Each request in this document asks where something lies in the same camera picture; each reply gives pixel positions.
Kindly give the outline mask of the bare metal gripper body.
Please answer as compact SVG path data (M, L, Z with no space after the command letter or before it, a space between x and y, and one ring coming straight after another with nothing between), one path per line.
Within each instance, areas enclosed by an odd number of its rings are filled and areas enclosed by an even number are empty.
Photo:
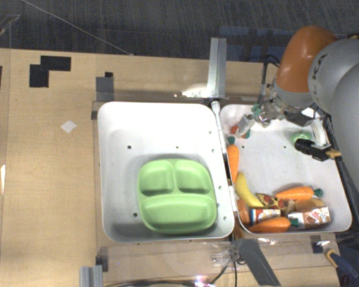
M280 98L260 99L255 105L255 121L267 127L273 120L284 120L287 108Z

